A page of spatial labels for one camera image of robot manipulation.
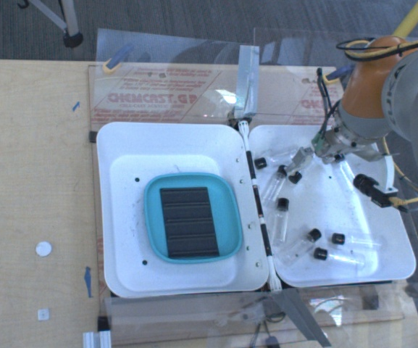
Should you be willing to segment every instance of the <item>metal bracket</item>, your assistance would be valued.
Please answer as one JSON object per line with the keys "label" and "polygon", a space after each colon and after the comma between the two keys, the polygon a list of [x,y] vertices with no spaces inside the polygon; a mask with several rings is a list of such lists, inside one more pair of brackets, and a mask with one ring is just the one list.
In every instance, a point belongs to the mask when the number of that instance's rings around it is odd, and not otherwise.
{"label": "metal bracket", "polygon": [[397,188],[394,187],[394,180],[396,178],[396,172],[394,168],[394,160],[392,156],[387,155],[384,156],[385,161],[385,171],[384,171],[384,181],[383,184],[380,186],[381,192],[384,194],[393,194],[397,192]]}
{"label": "metal bracket", "polygon": [[112,348],[110,330],[83,333],[83,348]]}
{"label": "metal bracket", "polygon": [[259,92],[259,47],[241,45],[239,48],[238,82],[233,116],[236,120],[257,113]]}

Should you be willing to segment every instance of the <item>wooden table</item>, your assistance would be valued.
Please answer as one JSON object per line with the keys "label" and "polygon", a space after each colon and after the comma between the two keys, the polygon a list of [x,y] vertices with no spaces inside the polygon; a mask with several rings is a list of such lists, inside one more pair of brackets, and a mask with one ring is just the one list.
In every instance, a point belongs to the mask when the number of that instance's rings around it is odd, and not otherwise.
{"label": "wooden table", "polygon": [[[81,347],[97,329],[91,65],[0,60],[0,347]],[[41,241],[52,245],[46,257],[35,251]],[[403,318],[346,326],[346,335],[358,347],[418,347],[416,309],[400,295]],[[195,345],[206,342],[149,346]]]}

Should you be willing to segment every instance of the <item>glass vial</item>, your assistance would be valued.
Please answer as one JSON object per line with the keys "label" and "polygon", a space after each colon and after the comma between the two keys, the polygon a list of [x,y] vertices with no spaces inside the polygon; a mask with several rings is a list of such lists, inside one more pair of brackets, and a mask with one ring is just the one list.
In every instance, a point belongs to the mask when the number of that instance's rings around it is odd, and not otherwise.
{"label": "glass vial", "polygon": [[273,217],[273,242],[281,244],[286,241],[289,219],[289,200],[280,197],[276,204],[275,216]]}
{"label": "glass vial", "polygon": [[314,228],[308,232],[304,237],[299,239],[293,246],[288,249],[285,249],[281,258],[286,265],[292,265],[300,257],[303,257],[305,254],[310,253],[315,247],[315,242],[317,242],[322,236],[322,233]]}
{"label": "glass vial", "polygon": [[317,247],[314,250],[313,257],[318,260],[325,260],[332,262],[339,266],[346,266],[361,270],[365,266],[365,257],[363,254],[355,253],[353,251],[344,252],[342,250],[326,250]]}
{"label": "glass vial", "polygon": [[331,242],[334,245],[348,244],[353,247],[369,247],[380,248],[383,244],[383,240],[377,236],[373,236],[370,233],[363,232],[349,232],[349,233],[333,233],[331,236]]}
{"label": "glass vial", "polygon": [[264,193],[262,195],[262,204],[266,206],[272,206],[275,204],[278,195],[280,194],[281,188],[286,181],[286,166],[280,165],[272,175],[269,182],[265,186]]}

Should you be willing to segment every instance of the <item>yellow pole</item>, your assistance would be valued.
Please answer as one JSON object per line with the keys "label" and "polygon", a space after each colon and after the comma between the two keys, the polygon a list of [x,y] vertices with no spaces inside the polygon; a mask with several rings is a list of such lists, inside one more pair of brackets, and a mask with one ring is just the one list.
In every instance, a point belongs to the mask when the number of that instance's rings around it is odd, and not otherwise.
{"label": "yellow pole", "polygon": [[394,31],[394,36],[407,37],[418,24],[418,2]]}

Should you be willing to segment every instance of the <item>black vial cap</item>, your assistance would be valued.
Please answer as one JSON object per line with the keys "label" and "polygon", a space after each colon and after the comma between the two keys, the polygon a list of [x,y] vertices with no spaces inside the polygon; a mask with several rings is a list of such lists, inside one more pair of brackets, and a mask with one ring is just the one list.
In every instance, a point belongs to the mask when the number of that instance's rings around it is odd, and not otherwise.
{"label": "black vial cap", "polygon": [[344,156],[343,154],[335,154],[334,156],[334,160],[336,162],[341,162],[344,161],[346,159],[346,156]]}
{"label": "black vial cap", "polygon": [[322,249],[321,247],[317,247],[315,251],[313,252],[313,258],[320,259],[320,260],[326,260],[327,259],[327,250]]}
{"label": "black vial cap", "polygon": [[280,197],[277,201],[276,208],[279,211],[287,212],[289,210],[289,200],[285,197]]}
{"label": "black vial cap", "polygon": [[344,245],[346,242],[346,235],[343,233],[333,233],[331,242],[336,245]]}
{"label": "black vial cap", "polygon": [[294,175],[289,175],[288,179],[294,183],[297,184],[301,179],[302,179],[302,174],[300,174],[300,172],[296,171],[296,174]]}
{"label": "black vial cap", "polygon": [[263,169],[267,166],[267,161],[264,157],[260,157],[254,160],[254,164],[257,169]]}
{"label": "black vial cap", "polygon": [[278,166],[277,173],[284,175],[285,177],[288,176],[288,173],[286,172],[286,165]]}
{"label": "black vial cap", "polygon": [[319,229],[314,228],[312,229],[308,234],[307,234],[307,238],[311,241],[311,242],[316,242],[318,239],[320,239],[322,236],[322,233],[319,231]]}

